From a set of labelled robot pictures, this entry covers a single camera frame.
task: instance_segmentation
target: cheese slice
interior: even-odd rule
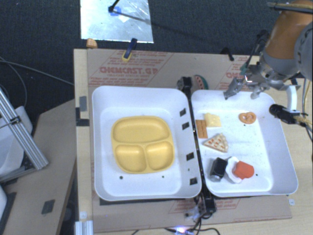
[[[217,115],[206,113],[204,115],[206,127],[221,127],[221,119]]]
[[[216,134],[214,137],[207,140],[203,145],[221,152],[228,151],[228,143],[223,133]]]

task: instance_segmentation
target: yellow clip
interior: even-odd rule
[[[126,51],[124,51],[123,55],[122,55],[122,60],[124,62],[128,62],[132,56],[132,53],[129,54],[128,58],[125,58],[125,54],[126,54]]]

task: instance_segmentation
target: white tray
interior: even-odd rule
[[[287,147],[281,122],[268,109],[274,104],[267,94],[250,99],[249,92],[224,99],[222,91],[199,90],[192,95],[195,119],[204,119],[205,113],[221,118],[222,127],[207,128],[208,138],[223,133],[228,141],[228,152],[222,153],[203,145],[199,139],[201,159],[208,189],[218,197],[291,194],[298,188],[298,180]],[[238,118],[242,112],[254,112],[256,122],[244,125]],[[213,161],[231,156],[254,166],[254,175],[235,184],[228,176],[220,182],[209,179]]]
[[[102,86],[92,94],[94,181],[97,194],[108,201],[192,198],[201,177],[186,96],[176,89]],[[124,117],[156,116],[168,124],[175,147],[173,165],[164,171],[130,174],[121,170],[112,151],[111,129]],[[186,156],[194,154],[187,160]]]

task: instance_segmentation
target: cardboard sheet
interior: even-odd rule
[[[189,54],[134,51],[128,63],[121,60],[122,50],[90,49],[88,54],[89,112],[91,95],[101,85],[175,88],[182,76],[203,76],[210,89],[225,90],[232,78],[238,76],[245,56]],[[194,80],[193,90],[197,84]],[[90,143],[93,143],[92,114],[90,114]],[[93,146],[91,148],[92,187],[94,188]],[[258,196],[218,199],[216,213],[204,224],[247,222],[291,218],[288,198]],[[185,213],[195,206],[193,199],[114,203],[100,201],[92,191],[94,232],[111,232],[150,228],[192,226]]]

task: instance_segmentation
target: metal sheet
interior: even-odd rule
[[[148,0],[120,0],[114,11],[108,7],[115,0],[81,0],[81,38],[139,43],[153,43]]]

